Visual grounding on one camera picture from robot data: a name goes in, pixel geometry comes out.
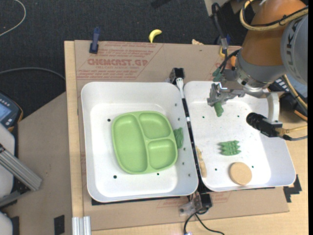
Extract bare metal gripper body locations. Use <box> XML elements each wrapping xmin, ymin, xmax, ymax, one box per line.
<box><xmin>219</xmin><ymin>69</ymin><xmax>270</xmax><ymax>100</ymax></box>

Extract green toy vegetable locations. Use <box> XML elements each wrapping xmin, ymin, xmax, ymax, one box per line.
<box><xmin>213</xmin><ymin>102</ymin><xmax>225</xmax><ymax>118</ymax></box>

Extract thin black and white rod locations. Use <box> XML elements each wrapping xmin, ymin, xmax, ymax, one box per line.
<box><xmin>176</xmin><ymin>78</ymin><xmax>204</xmax><ymax>193</ymax></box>

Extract green toy pea pods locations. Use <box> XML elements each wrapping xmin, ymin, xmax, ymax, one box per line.
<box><xmin>218</xmin><ymin>140</ymin><xmax>242</xmax><ymax>156</ymax></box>

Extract green toy lettuce leaf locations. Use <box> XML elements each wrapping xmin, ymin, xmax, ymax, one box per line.
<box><xmin>173</xmin><ymin>127</ymin><xmax>184</xmax><ymax>149</ymax></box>

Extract beige toy bread piece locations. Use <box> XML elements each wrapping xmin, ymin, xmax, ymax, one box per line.
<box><xmin>195</xmin><ymin>145</ymin><xmax>208</xmax><ymax>178</ymax></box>

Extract white plastic tray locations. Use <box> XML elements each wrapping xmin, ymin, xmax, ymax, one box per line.
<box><xmin>80</xmin><ymin>81</ymin><xmax>199</xmax><ymax>203</ymax></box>
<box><xmin>183</xmin><ymin>80</ymin><xmax>297</xmax><ymax>192</ymax></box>

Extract brown cardboard board, red print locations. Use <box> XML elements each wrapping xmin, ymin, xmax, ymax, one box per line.
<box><xmin>74</xmin><ymin>40</ymin><xmax>291</xmax><ymax>231</ymax></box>

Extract round tan biscuit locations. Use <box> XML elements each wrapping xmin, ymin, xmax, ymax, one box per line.
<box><xmin>228</xmin><ymin>162</ymin><xmax>253</xmax><ymax>186</ymax></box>

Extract yellow banana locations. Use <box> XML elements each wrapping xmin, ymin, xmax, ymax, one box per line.
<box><xmin>149</xmin><ymin>29</ymin><xmax>163</xmax><ymax>44</ymax></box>

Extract green divided plate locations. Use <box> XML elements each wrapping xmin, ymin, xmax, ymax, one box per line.
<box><xmin>111</xmin><ymin>110</ymin><xmax>179</xmax><ymax>175</ymax></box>

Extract black block with thin wires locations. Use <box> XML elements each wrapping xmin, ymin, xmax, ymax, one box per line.
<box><xmin>168</xmin><ymin>67</ymin><xmax>185</xmax><ymax>84</ymax></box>
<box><xmin>179</xmin><ymin>193</ymin><xmax>213</xmax><ymax>217</ymax></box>

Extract black cylinder on white bracket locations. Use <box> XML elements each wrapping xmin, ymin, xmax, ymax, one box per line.
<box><xmin>246</xmin><ymin>92</ymin><xmax>283</xmax><ymax>138</ymax></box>

